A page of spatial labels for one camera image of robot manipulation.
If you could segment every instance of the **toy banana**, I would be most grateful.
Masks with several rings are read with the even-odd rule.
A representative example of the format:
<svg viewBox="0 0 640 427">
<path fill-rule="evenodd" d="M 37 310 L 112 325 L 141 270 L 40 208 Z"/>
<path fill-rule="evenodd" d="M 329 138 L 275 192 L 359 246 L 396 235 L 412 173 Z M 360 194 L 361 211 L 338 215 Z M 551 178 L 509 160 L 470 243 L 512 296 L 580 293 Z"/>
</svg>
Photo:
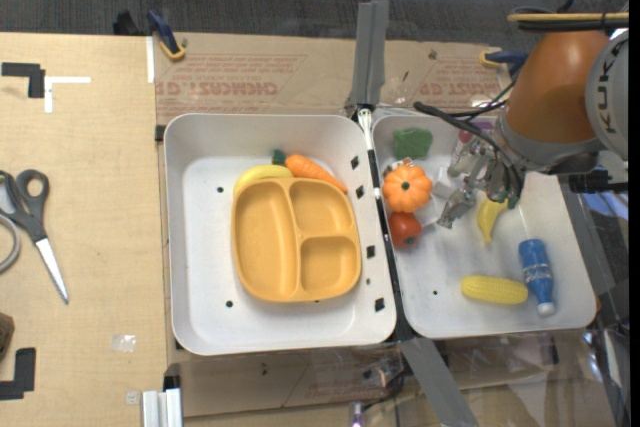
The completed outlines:
<svg viewBox="0 0 640 427">
<path fill-rule="evenodd" d="M 482 231 L 482 235 L 484 236 L 484 243 L 488 244 L 491 242 L 491 232 L 493 231 L 493 225 L 496 223 L 496 219 L 498 214 L 507 208 L 508 202 L 503 201 L 502 203 L 497 203 L 495 201 L 491 201 L 489 198 L 485 198 L 485 200 L 478 208 L 478 215 L 476 220 L 478 221 L 478 226 Z"/>
<path fill-rule="evenodd" d="M 284 166 L 275 164 L 261 164 L 247 169 L 236 180 L 233 186 L 233 195 L 236 196 L 245 185 L 260 180 L 261 178 L 291 178 L 293 173 Z"/>
<path fill-rule="evenodd" d="M 520 304 L 529 297 L 523 283 L 496 276 L 465 276 L 460 288 L 467 297 L 497 304 Z"/>
</svg>

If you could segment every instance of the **scissors blade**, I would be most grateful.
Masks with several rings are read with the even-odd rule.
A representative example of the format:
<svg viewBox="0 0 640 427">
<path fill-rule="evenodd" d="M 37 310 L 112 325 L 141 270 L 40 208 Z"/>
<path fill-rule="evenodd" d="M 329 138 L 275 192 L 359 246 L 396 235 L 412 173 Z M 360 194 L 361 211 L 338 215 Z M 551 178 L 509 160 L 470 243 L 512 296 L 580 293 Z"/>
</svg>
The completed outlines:
<svg viewBox="0 0 640 427">
<path fill-rule="evenodd" d="M 40 251 L 40 255 L 44 260 L 44 264 L 47 266 L 49 275 L 51 276 L 53 284 L 56 286 L 60 297 L 62 297 L 62 300 L 65 302 L 65 304 L 69 304 L 69 295 L 67 294 L 67 288 L 64 286 L 64 281 L 62 281 L 62 274 L 60 273 L 60 268 L 58 267 L 58 263 L 56 262 L 56 257 L 53 254 L 53 249 L 51 248 L 49 239 L 44 238 L 38 240 L 36 242 L 36 246 Z"/>
</svg>

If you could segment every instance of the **bottle label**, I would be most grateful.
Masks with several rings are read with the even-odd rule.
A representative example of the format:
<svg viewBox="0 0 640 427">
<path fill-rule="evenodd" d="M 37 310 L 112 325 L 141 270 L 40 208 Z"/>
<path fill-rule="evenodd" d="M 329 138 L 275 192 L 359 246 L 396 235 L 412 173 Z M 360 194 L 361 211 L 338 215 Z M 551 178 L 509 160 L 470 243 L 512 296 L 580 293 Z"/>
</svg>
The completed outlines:
<svg viewBox="0 0 640 427">
<path fill-rule="evenodd" d="M 548 263 L 537 263 L 534 265 L 530 265 L 528 267 L 525 267 L 523 271 L 524 282 L 527 284 L 537 279 L 553 279 L 553 275 L 551 274 L 551 267 Z"/>
</svg>

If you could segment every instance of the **blue bottle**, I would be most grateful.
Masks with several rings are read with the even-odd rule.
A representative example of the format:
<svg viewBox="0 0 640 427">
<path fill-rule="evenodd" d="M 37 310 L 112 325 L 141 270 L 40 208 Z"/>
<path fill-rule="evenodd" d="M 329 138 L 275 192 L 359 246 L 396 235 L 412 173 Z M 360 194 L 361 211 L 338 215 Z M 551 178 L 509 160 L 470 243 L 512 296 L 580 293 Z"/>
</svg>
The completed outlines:
<svg viewBox="0 0 640 427">
<path fill-rule="evenodd" d="M 524 282 L 538 298 L 538 313 L 546 317 L 556 311 L 551 298 L 553 274 L 544 244 L 540 239 L 528 239 L 518 245 Z"/>
</svg>

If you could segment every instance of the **orange divided plate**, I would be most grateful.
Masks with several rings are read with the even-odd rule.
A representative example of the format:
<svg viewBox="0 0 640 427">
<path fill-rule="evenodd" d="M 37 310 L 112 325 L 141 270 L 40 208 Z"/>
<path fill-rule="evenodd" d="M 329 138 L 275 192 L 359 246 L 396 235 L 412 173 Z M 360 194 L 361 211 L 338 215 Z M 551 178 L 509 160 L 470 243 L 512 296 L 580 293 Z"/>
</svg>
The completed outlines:
<svg viewBox="0 0 640 427">
<path fill-rule="evenodd" d="M 358 282 L 358 228 L 349 199 L 334 185 L 263 178 L 240 191 L 231 215 L 236 271 L 255 297 L 318 301 Z"/>
</svg>

